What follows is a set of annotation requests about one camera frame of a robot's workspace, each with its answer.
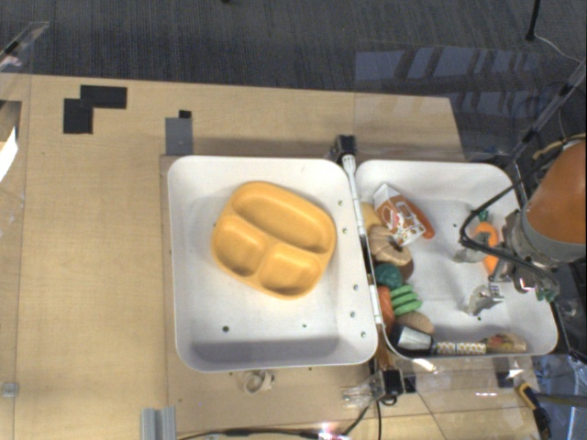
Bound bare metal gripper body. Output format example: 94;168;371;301
489;208;561;302

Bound orange carrot with green top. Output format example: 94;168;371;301
473;209;502;275

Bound white plastic tray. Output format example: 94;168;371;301
355;159;560;361
166;155;380;374

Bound white patterned stick packet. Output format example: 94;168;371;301
430;341;488;357

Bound beige bread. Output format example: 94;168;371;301
395;311;436;336

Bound green ribbed grapes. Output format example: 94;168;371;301
389;282;424;317

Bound dark green broccoli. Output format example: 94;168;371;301
374;262;405;290

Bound black and silver can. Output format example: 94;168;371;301
389;324;437;357

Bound beige doughnut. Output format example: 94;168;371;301
368;225;413;266

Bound white and orange carton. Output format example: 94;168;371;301
371;182;428;248

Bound red-orange toy food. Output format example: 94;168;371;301
377;285;397;334

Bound yellow banana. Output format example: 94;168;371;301
360;201;382;234

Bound thin black and white rod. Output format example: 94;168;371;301
342;153;384;371

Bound orange divided plate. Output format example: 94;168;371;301
210;180;338;301

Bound beige looped band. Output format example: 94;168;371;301
241;369;277;394

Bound black block with thin wires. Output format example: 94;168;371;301
382;368;405;399
336;134;359;158

